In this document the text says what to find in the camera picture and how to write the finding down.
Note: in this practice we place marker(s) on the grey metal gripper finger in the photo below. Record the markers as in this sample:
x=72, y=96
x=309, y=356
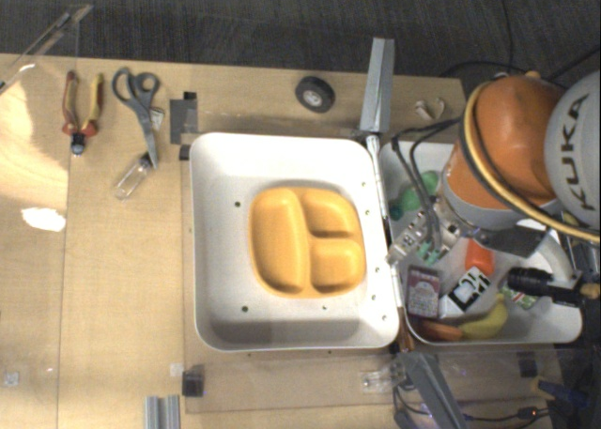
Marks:
x=407, y=240

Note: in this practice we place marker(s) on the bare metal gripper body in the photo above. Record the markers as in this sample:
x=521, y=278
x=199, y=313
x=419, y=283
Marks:
x=446, y=223

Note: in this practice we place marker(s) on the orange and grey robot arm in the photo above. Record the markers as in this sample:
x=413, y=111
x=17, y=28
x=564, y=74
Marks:
x=512, y=136

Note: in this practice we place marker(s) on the green grapes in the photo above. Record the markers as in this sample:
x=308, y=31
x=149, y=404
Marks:
x=412, y=199

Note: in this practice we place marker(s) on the orange rounded block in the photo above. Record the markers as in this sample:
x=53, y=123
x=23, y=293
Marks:
x=479, y=255

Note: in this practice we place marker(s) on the maroon packet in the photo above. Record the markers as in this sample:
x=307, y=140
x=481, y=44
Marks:
x=422, y=295

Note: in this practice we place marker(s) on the white carton with black print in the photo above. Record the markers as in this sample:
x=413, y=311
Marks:
x=465, y=295

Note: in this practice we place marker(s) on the red sausage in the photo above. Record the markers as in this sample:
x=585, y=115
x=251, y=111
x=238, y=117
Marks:
x=441, y=330

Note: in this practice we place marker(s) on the yellow banana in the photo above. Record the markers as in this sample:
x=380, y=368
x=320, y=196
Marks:
x=488, y=321

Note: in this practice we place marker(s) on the green and white packet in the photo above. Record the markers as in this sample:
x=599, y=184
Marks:
x=522, y=299

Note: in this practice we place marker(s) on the orange divided plate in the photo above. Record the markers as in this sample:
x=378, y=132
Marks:
x=282, y=239

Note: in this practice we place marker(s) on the white plastic tray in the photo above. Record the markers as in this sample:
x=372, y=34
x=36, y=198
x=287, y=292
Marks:
x=225, y=277
x=540, y=328

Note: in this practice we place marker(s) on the black tape roll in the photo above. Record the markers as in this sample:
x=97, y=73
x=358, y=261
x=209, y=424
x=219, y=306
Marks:
x=314, y=93

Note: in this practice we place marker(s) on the clear plastic vial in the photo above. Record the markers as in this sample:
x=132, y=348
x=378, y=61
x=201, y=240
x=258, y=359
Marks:
x=131, y=176

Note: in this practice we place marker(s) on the grey scissors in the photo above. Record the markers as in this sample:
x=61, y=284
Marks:
x=141, y=110

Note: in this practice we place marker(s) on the red and yellow pliers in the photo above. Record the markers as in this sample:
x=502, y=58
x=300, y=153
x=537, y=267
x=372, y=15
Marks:
x=70, y=110

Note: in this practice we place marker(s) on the black cylinder on white bracket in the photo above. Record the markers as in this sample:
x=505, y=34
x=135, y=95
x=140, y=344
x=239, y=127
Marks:
x=533, y=279

